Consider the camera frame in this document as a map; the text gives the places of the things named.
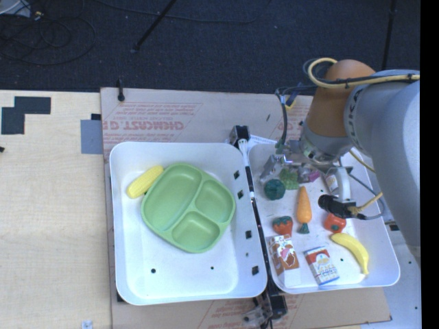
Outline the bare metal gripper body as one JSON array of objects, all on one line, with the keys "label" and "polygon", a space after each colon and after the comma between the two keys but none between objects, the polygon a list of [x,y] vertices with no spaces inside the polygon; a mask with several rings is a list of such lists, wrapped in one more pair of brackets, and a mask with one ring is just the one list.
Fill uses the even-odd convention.
[{"label": "bare metal gripper body", "polygon": [[336,155],[328,154],[305,140],[278,141],[275,144],[275,154],[281,163],[292,166],[309,166],[320,171],[328,171],[339,160]]}]

